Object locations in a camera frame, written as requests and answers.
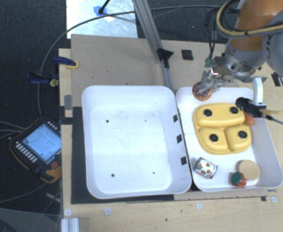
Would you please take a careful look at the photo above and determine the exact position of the brown cardboard board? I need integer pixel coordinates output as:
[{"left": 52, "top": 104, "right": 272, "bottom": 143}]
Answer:
[{"left": 70, "top": 33, "right": 271, "bottom": 205}]

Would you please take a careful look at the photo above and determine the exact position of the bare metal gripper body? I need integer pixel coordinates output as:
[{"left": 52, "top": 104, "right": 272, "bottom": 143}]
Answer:
[{"left": 209, "top": 56, "right": 256, "bottom": 83}]

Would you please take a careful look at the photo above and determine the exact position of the white can with red print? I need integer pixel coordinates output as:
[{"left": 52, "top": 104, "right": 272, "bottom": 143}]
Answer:
[{"left": 193, "top": 156, "right": 218, "bottom": 179}]

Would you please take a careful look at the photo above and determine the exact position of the black cylinder on white bracket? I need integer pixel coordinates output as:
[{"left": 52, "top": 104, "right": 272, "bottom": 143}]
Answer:
[{"left": 235, "top": 77, "right": 268, "bottom": 118}]

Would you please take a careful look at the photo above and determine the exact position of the orange carrot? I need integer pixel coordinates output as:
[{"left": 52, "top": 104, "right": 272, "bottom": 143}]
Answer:
[{"left": 244, "top": 112, "right": 255, "bottom": 126}]

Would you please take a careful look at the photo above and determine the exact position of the red strawberry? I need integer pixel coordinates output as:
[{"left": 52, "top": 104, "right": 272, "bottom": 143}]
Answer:
[{"left": 229, "top": 172, "right": 247, "bottom": 187}]

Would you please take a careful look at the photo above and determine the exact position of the brown sprinkled doughnut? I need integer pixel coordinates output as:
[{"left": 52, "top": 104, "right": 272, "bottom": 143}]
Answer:
[{"left": 192, "top": 81, "right": 213, "bottom": 102}]

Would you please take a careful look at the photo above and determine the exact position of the tan round biscuit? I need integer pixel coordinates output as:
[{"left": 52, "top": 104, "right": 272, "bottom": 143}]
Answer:
[{"left": 236, "top": 159, "right": 261, "bottom": 181}]

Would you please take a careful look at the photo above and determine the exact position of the white plastic tray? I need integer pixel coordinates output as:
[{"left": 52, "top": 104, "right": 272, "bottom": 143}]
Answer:
[
  {"left": 175, "top": 86, "right": 283, "bottom": 193},
  {"left": 81, "top": 85, "right": 193, "bottom": 200}
]

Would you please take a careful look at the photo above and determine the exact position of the yellow divided plate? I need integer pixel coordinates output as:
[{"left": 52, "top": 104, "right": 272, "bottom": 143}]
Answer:
[{"left": 192, "top": 102, "right": 252, "bottom": 156}]

